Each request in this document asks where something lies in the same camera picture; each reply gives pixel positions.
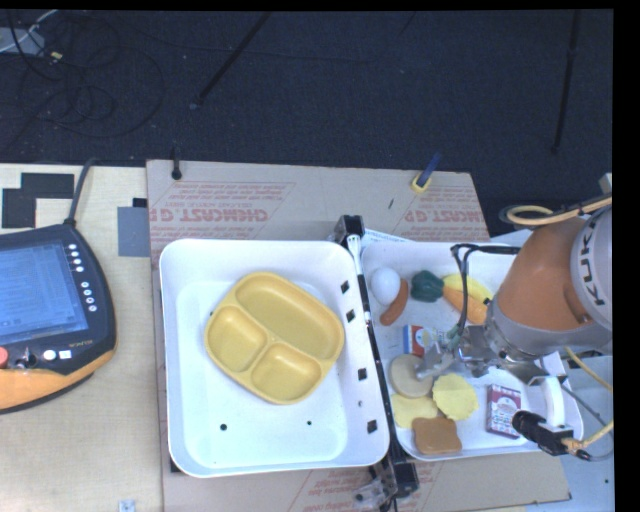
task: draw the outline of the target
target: black mat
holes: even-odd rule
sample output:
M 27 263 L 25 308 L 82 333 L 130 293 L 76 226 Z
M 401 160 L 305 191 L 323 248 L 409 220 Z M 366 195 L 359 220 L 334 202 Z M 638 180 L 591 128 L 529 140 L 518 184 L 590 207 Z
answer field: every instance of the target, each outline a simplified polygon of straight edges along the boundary
M 44 44 L 0 40 L 0 159 L 415 170 L 439 151 L 501 234 L 504 206 L 590 199 L 612 171 L 614 13 L 580 12 L 553 153 L 573 10 L 273 12 L 250 41 L 262 12 L 3 10 L 44 16 Z

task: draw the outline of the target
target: white egg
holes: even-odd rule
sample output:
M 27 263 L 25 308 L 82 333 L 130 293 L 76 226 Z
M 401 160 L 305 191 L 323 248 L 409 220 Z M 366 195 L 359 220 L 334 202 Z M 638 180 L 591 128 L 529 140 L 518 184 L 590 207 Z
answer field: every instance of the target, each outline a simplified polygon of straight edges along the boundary
M 400 292 L 400 275 L 389 267 L 377 268 L 371 275 L 371 293 L 383 306 L 393 302 Z

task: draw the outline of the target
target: yellow plate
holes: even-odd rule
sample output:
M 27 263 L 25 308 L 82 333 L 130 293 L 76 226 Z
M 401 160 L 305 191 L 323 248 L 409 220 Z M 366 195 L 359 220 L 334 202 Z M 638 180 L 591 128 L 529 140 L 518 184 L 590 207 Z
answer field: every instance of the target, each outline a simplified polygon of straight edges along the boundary
M 204 331 L 211 359 L 236 382 L 275 404 L 292 404 L 320 385 L 344 346 L 338 316 L 272 272 L 238 281 Z

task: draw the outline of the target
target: red button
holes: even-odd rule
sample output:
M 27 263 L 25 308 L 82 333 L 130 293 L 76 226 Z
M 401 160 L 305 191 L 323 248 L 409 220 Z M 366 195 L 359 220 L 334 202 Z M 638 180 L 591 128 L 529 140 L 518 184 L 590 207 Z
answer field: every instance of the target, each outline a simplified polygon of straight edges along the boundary
M 0 347 L 0 370 L 7 367 L 9 362 L 9 352 L 6 348 Z

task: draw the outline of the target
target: blue screen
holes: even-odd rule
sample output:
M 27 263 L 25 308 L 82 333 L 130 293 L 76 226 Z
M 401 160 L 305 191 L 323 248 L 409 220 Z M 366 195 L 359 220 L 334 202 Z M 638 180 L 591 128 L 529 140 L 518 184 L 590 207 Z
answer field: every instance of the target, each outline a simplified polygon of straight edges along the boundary
M 62 243 L 0 250 L 0 345 L 83 329 Z

